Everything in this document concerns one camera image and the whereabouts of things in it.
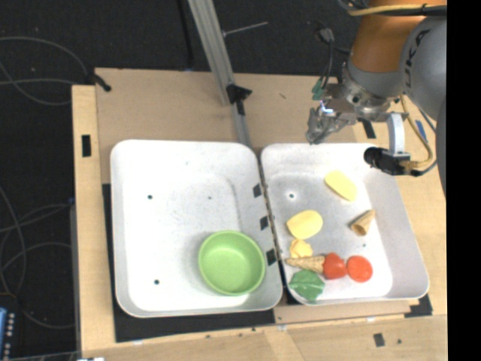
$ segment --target green toy vegetable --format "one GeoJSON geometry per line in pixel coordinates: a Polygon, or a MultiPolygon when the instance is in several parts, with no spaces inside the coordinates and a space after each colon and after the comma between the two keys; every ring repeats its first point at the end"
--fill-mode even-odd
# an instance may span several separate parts
{"type": "Polygon", "coordinates": [[[300,270],[289,282],[289,287],[307,301],[314,302],[324,290],[324,281],[311,270],[300,270]]]}

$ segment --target aluminum rod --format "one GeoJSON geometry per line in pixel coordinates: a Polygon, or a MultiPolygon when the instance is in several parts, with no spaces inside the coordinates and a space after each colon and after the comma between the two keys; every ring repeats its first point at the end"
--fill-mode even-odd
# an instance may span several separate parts
{"type": "MultiPolygon", "coordinates": [[[[224,37],[219,26],[213,0],[188,0],[188,3],[210,70],[216,78],[221,102],[223,105],[231,105],[227,87],[234,84],[234,73],[225,48],[224,37]]],[[[239,142],[251,147],[245,116],[238,113],[236,105],[232,105],[232,115],[239,142]]]]}

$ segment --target black carpet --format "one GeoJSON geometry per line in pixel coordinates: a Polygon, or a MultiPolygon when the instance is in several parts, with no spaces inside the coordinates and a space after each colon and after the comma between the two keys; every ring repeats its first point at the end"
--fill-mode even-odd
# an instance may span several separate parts
{"type": "MultiPolygon", "coordinates": [[[[331,28],[336,45],[345,48],[358,24],[336,0],[214,4],[227,32],[268,22],[226,37],[235,72],[321,74],[328,48],[313,36],[315,21],[331,28]]],[[[335,53],[333,75],[344,58],[335,53]]],[[[14,294],[25,311],[18,356],[75,350],[71,251],[66,247],[68,205],[75,199],[70,84],[90,82],[85,72],[94,67],[208,71],[208,64],[186,0],[0,0],[0,62],[0,186],[5,195],[0,199],[5,267],[0,292],[14,294]],[[31,38],[54,42],[81,63],[66,50],[31,38]],[[8,76],[35,82],[15,87],[8,76]],[[47,77],[67,82],[38,81],[47,77]],[[10,229],[12,212],[20,225],[31,221],[21,226],[23,243],[19,229],[10,229]],[[24,257],[17,254],[24,248],[30,249],[23,277],[24,257]]]]}

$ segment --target toy ice cream cone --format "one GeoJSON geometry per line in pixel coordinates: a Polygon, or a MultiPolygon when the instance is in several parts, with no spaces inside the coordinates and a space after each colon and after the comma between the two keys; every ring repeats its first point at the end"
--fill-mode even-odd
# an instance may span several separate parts
{"type": "Polygon", "coordinates": [[[351,223],[350,228],[357,235],[366,235],[371,226],[371,222],[376,216],[375,210],[368,210],[360,217],[356,218],[354,222],[351,223]]]}
{"type": "Polygon", "coordinates": [[[305,258],[287,258],[286,263],[296,268],[311,270],[315,273],[324,272],[324,256],[309,256],[305,258]]]}

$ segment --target red tomato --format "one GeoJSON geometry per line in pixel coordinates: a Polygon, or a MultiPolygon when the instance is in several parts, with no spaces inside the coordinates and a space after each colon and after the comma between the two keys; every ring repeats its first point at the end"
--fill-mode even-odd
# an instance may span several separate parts
{"type": "Polygon", "coordinates": [[[373,276],[373,267],[363,256],[351,256],[347,260],[347,274],[357,282],[369,281],[373,276]]]}
{"type": "Polygon", "coordinates": [[[324,259],[324,276],[329,280],[342,278],[347,274],[346,264],[336,253],[329,253],[324,259]]]}

